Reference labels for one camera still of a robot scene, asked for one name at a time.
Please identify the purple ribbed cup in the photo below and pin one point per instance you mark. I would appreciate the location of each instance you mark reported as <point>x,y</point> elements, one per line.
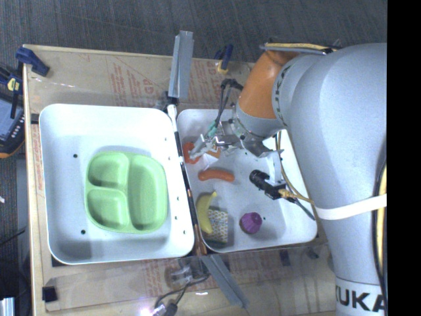
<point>250,222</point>

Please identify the brown cardboard board red print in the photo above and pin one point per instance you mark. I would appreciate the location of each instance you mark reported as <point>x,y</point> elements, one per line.
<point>98,74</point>

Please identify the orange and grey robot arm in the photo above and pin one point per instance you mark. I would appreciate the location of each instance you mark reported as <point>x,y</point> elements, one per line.
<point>332,127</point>

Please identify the orange curved toy food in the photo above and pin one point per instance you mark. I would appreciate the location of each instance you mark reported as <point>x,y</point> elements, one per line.
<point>187,150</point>

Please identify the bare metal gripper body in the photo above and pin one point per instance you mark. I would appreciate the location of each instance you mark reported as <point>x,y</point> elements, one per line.
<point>230,141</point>

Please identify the green divided plate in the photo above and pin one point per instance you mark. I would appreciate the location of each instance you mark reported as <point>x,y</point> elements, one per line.
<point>144,193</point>

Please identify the white plastic tray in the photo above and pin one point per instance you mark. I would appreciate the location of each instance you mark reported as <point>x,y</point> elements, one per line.
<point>65,189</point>
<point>263,206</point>

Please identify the orange sausage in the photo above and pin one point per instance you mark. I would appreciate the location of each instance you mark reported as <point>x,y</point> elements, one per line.
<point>216,175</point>

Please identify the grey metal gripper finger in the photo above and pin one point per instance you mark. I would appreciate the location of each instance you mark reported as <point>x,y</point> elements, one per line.
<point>210,145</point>
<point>198,145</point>

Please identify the yellow banana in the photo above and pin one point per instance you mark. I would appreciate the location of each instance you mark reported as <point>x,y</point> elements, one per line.
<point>204,213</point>

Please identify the yellow patterned packet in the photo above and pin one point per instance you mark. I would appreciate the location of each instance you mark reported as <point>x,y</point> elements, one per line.
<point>219,226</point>

